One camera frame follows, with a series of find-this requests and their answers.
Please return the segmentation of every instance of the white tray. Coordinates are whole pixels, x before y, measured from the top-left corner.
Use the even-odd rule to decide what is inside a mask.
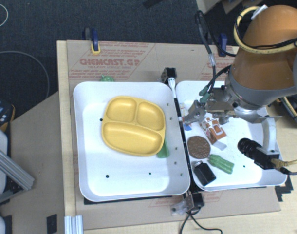
[[[116,96],[151,101],[164,111],[170,155],[138,157],[110,149],[101,136],[108,102]],[[181,195],[190,176],[170,88],[160,82],[83,82],[74,90],[79,186],[93,202]]]
[[[178,101],[184,103],[186,111],[190,108],[194,100],[199,100],[199,92],[208,84],[207,81],[182,81],[176,86],[176,94]],[[215,87],[224,85],[221,81],[216,81]],[[258,110],[258,113],[262,116],[267,115],[266,108]],[[275,186],[283,184],[287,178],[287,175],[280,173],[277,170],[263,170],[254,161],[244,154],[242,154],[237,144],[242,138],[249,138],[262,145],[263,143],[263,130],[261,123],[251,124],[240,118],[230,118],[230,122],[222,125],[221,127],[226,132],[227,136],[220,139],[219,141],[227,145],[223,150],[211,145],[211,154],[216,154],[222,158],[235,164],[232,174],[227,174],[220,169],[211,166],[207,159],[202,159],[203,162],[207,163],[215,176],[216,180],[203,186],[195,174],[193,178],[198,187],[205,191],[217,191],[226,189],[238,189],[238,188],[250,188],[250,187],[264,187],[264,186]],[[186,141],[192,136],[198,135],[206,137],[205,133],[201,129],[198,123],[191,124],[192,130],[185,131]],[[190,156],[190,161],[193,164],[198,159]]]

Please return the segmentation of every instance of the brown round object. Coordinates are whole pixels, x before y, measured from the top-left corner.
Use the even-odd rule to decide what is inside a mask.
[[[188,139],[187,147],[189,154],[194,158],[206,158],[210,153],[210,144],[201,136],[193,136]]]

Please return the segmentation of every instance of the white cable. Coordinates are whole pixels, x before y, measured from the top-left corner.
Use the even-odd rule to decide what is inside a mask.
[[[9,17],[9,12],[7,10],[7,8],[5,6],[3,6],[2,4],[0,4],[0,6],[6,11],[7,13],[7,16],[6,16],[6,19],[3,21],[2,24],[0,24],[0,27],[2,27],[7,21],[8,21],[8,17]]]

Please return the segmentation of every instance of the black floor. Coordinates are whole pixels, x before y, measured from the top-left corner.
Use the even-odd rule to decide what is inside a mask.
[[[37,58],[50,78],[49,94],[58,90],[56,41],[81,39],[84,27],[98,29],[99,39],[108,41],[199,44],[194,14],[195,0],[0,0],[9,19],[0,28],[0,51],[21,51]],[[265,0],[268,6],[286,4],[297,8],[297,0]],[[229,44],[233,22],[242,6],[225,14],[218,3],[206,14],[214,34],[226,33]],[[5,12],[0,7],[0,23]],[[0,55],[0,98],[14,104],[16,117],[47,96],[42,67],[27,55]]]

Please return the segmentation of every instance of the yellow divided plate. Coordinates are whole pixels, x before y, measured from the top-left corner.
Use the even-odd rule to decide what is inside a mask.
[[[157,154],[165,139],[166,121],[156,104],[136,97],[111,99],[102,121],[102,138],[112,149],[136,156]]]

